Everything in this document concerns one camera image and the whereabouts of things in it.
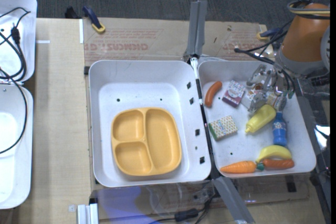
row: white tray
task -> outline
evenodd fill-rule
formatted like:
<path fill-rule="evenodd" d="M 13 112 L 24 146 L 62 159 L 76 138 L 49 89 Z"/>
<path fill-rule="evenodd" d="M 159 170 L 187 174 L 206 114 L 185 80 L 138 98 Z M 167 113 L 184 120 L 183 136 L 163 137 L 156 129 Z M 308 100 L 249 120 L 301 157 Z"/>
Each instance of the white tray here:
<path fill-rule="evenodd" d="M 35 28 L 36 0 L 1 0 L 0 15 L 16 7 L 30 11 L 23 17 L 18 29 L 20 45 L 26 59 L 27 72 L 22 81 L 29 79 L 35 69 Z M 17 9 L 0 18 L 0 31 L 6 37 L 11 34 L 24 11 Z M 3 70 L 13 74 L 20 67 L 20 60 L 5 42 L 0 45 L 0 65 Z M 28 114 L 26 129 L 19 143 L 8 152 L 0 155 L 0 209 L 14 208 L 25 201 L 30 192 L 33 144 L 33 97 L 21 88 L 27 99 Z M 0 151 L 11 146 L 21 134 L 25 117 L 24 100 L 15 85 L 0 83 Z"/>
<path fill-rule="evenodd" d="M 222 89 L 213 99 L 212 107 L 205 107 L 207 121 L 211 122 L 231 115 L 238 127 L 236 134 L 232 134 L 222 140 L 215 141 L 211 136 L 215 163 L 218 170 L 225 165 L 239 161 L 255 161 L 263 147 L 273 144 L 271 124 L 264 126 L 253 134 L 245 134 L 245 124 L 249 120 L 247 108 L 241 103 L 234 108 L 222 101 L 222 96 L 231 80 L 246 85 L 246 81 L 259 65 L 259 61 L 205 61 L 199 65 L 198 73 L 203 97 L 205 97 L 205 93 L 215 81 L 223 83 Z M 249 174 L 222 174 L 227 177 L 238 178 L 312 171 L 316 165 L 316 156 L 296 95 L 287 101 L 283 115 L 287 123 L 287 147 L 291 151 L 295 162 L 293 168 L 286 170 L 264 170 Z"/>
<path fill-rule="evenodd" d="M 208 177 L 211 163 L 191 66 L 182 61 L 102 60 L 91 66 L 89 84 L 93 170 L 100 184 L 124 187 L 195 182 Z M 173 115 L 180 134 L 182 160 L 177 169 L 167 174 L 129 176 L 118 169 L 113 159 L 111 122 L 121 111 L 149 106 L 166 109 Z"/>

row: sausage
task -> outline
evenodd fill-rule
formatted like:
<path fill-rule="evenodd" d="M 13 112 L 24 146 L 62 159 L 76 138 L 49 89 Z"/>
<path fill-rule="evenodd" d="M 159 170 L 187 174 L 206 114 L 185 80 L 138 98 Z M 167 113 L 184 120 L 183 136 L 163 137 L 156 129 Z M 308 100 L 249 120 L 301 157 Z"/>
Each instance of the sausage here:
<path fill-rule="evenodd" d="M 222 86 L 223 84 L 220 81 L 216 81 L 214 84 L 210 86 L 209 90 L 206 92 L 204 102 L 205 106 L 209 108 L 212 106 L 212 100 L 214 98 L 214 95 L 222 88 Z"/>
<path fill-rule="evenodd" d="M 294 167 L 292 159 L 264 159 L 262 163 L 266 169 L 289 169 Z"/>

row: blue water bottle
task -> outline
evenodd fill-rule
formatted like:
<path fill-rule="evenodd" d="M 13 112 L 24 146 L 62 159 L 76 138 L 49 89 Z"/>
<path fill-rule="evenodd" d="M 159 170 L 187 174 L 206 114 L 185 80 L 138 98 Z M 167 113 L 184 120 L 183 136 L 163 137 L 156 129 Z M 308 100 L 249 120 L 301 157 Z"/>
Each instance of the blue water bottle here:
<path fill-rule="evenodd" d="M 279 146 L 286 146 L 287 139 L 286 139 L 286 131 L 287 126 L 282 118 L 282 112 L 277 112 L 275 119 L 273 121 L 273 144 Z"/>

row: yellow banana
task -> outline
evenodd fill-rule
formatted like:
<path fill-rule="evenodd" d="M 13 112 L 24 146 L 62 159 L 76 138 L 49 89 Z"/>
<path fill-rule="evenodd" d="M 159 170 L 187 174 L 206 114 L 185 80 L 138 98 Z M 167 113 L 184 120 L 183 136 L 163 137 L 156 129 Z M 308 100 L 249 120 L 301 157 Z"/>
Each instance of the yellow banana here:
<path fill-rule="evenodd" d="M 259 163 L 265 158 L 281 158 L 281 159 L 292 159 L 291 152 L 279 145 L 271 145 L 264 147 L 259 154 L 259 157 L 256 159 L 256 163 Z"/>

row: yellow divided plate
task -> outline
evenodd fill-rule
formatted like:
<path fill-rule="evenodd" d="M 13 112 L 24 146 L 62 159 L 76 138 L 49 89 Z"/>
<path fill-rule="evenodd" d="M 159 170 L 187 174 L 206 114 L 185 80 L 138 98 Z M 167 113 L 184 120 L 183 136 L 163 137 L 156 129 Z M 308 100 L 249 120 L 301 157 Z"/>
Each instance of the yellow divided plate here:
<path fill-rule="evenodd" d="M 112 121 L 111 140 L 115 162 L 128 175 L 165 174 L 181 162 L 180 135 L 174 117 L 165 109 L 119 113 Z"/>

